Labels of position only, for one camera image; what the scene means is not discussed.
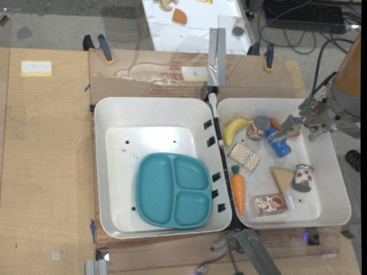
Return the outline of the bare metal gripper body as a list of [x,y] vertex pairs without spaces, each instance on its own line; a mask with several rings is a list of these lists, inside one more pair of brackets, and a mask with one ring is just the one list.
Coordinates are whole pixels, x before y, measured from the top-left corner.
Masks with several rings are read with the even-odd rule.
[[313,97],[302,103],[302,124],[311,128],[341,129],[345,126],[345,111],[330,97],[316,100]]

